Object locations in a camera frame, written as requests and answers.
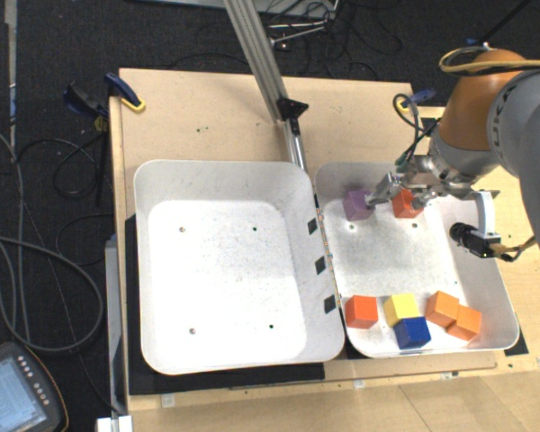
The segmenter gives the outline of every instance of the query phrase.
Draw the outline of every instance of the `black clamp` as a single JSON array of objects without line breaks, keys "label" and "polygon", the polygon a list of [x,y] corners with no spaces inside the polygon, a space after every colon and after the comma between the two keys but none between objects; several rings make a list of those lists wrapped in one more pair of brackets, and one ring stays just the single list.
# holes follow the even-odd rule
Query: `black clamp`
[{"label": "black clamp", "polygon": [[300,125],[298,123],[298,118],[308,110],[309,106],[306,103],[300,103],[286,97],[278,99],[276,104],[278,105],[278,110],[280,111],[282,120],[285,122],[290,121],[292,134],[294,136],[300,136]]}]

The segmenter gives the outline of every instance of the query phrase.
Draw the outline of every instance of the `blue block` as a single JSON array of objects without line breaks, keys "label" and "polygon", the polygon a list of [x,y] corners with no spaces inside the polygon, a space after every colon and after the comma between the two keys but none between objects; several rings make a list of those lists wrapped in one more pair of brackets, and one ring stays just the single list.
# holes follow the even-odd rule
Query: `blue block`
[{"label": "blue block", "polygon": [[416,349],[430,340],[430,331],[424,317],[402,319],[394,325],[394,334],[400,349]]}]

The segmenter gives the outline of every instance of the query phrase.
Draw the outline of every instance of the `toy block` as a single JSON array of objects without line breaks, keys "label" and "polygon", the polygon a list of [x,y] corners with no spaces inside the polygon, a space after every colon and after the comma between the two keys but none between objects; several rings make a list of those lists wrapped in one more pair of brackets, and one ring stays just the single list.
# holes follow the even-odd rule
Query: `toy block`
[{"label": "toy block", "polygon": [[435,292],[426,304],[426,320],[447,328],[458,317],[458,304],[458,298],[446,292]]},{"label": "toy block", "polygon": [[370,195],[371,192],[368,189],[361,189],[358,191],[350,191],[344,197],[342,205],[344,206],[344,213],[349,221],[361,221],[368,219],[374,212],[375,206],[368,208],[366,206],[365,197]]},{"label": "toy block", "polygon": [[412,208],[414,195],[408,189],[402,189],[398,195],[392,199],[392,208],[396,218],[416,218],[424,211],[424,208],[415,210]]},{"label": "toy block", "polygon": [[479,310],[461,304],[455,322],[448,326],[446,333],[469,341],[480,332],[481,323],[482,313]]},{"label": "toy block", "polygon": [[393,327],[402,319],[419,317],[420,312],[414,299],[414,294],[405,292],[403,294],[393,294],[383,305],[384,313],[388,324]]},{"label": "toy block", "polygon": [[354,295],[346,301],[344,309],[347,327],[369,329],[378,321],[376,298],[372,296]]},{"label": "toy block", "polygon": [[431,339],[430,330],[424,317],[402,319],[394,327],[394,334],[400,349],[420,348]]}]

